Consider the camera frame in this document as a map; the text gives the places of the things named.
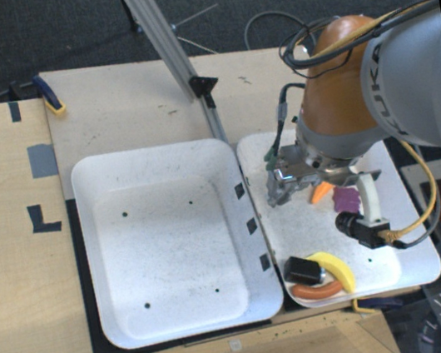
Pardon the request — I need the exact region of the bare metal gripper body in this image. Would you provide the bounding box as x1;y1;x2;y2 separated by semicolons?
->
268;133;363;201

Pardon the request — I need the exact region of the orange carrot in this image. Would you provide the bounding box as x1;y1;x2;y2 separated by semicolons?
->
306;180;336;206

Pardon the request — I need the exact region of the white plastic tray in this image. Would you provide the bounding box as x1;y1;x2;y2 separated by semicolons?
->
233;105;441;318
67;126;290;353

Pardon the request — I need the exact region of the black can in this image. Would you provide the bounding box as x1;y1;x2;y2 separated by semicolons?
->
280;250;329;291

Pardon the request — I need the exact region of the yellow banana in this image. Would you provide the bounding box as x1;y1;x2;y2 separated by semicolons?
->
306;246;359;301

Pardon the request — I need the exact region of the orange sausage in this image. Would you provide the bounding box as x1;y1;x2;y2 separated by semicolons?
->
290;276;347;305

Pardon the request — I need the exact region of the black cylinder on white bracket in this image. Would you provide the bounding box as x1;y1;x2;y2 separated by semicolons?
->
326;168;395;255

